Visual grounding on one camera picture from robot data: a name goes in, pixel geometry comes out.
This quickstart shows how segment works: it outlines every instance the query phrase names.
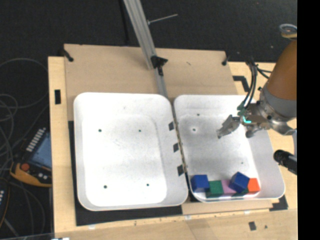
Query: teal light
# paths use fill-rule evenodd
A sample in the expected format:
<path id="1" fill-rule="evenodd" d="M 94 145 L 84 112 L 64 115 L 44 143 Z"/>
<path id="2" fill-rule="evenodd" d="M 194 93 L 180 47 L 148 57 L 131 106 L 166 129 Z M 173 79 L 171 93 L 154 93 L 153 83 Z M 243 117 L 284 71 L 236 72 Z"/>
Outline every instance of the teal light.
<path id="1" fill-rule="evenodd" d="M 246 123 L 246 124 L 250 124 L 251 123 L 251 121 L 250 120 L 246 120 L 246 118 L 245 118 L 245 116 L 243 116 L 243 121 Z"/>

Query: red button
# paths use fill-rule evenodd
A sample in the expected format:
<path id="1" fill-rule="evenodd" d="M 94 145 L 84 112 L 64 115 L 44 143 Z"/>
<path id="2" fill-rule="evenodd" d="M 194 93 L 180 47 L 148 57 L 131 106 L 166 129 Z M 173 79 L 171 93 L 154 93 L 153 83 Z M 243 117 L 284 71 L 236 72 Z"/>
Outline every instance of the red button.
<path id="1" fill-rule="evenodd" d="M 20 168 L 22 171 L 27 172 L 30 169 L 30 165 L 27 163 L 23 163 L 23 164 L 21 164 Z"/>

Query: black floor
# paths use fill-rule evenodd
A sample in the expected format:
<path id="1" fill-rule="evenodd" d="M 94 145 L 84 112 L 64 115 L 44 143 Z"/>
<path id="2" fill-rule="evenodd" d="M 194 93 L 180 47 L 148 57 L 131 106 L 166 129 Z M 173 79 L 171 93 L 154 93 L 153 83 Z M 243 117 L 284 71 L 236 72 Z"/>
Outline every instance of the black floor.
<path id="1" fill-rule="evenodd" d="M 289 43 L 281 37 L 279 25 L 298 25 L 298 0 L 141 0 L 141 3 L 148 20 L 178 14 L 150 25 L 156 47 L 223 50 L 230 61 L 252 57 L 256 62 L 276 62 Z M 21 187 L 20 183 L 3 170 L 10 162 L 1 169 L 10 159 L 6 139 L 12 146 L 37 118 L 37 126 L 49 127 L 46 108 L 49 102 L 45 96 L 48 74 L 44 67 L 48 65 L 48 56 L 56 56 L 63 44 L 138 46 L 119 0 L 0 0 L 0 129 L 3 130 L 0 174 L 14 184 L 5 218 L 20 236 L 51 232 L 51 190 L 25 184 L 41 206 L 31 195 L 26 198 L 23 189 L 16 186 Z M 7 62 L 16 58 L 37 62 Z M 15 104 L 5 95 L 15 97 L 19 107 L 44 98 L 33 106 L 19 108 L 12 121 L 1 102 L 10 107 Z M 12 153 L 15 159 L 19 145 Z M 0 238 L 14 236 L 3 223 Z"/>

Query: empty white tray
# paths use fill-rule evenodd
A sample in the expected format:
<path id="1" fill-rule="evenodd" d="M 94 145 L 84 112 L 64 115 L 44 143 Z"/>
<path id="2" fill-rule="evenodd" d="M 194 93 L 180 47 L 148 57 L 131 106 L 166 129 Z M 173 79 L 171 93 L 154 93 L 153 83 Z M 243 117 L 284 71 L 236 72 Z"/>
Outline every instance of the empty white tray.
<path id="1" fill-rule="evenodd" d="M 77 195 L 91 211 L 177 206 L 188 186 L 172 106 L 158 94 L 78 95 Z"/>
<path id="2" fill-rule="evenodd" d="M 182 142 L 189 181 L 193 175 L 207 175 L 209 181 L 229 180 L 236 172 L 258 178 L 261 191 L 244 197 L 206 198 L 193 192 L 201 202 L 232 199 L 277 199 L 285 184 L 266 130 L 246 138 L 246 128 L 218 139 L 217 130 L 229 115 L 237 116 L 242 95 L 181 95 L 174 101 L 178 131 Z"/>

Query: orange block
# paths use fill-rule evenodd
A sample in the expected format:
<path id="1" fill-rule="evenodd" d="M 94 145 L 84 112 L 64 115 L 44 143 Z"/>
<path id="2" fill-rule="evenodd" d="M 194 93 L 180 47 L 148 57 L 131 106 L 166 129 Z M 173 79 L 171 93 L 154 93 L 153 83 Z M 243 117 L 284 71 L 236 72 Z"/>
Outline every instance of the orange block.
<path id="1" fill-rule="evenodd" d="M 250 178 L 248 183 L 248 192 L 257 193 L 260 191 L 260 186 L 257 178 Z"/>

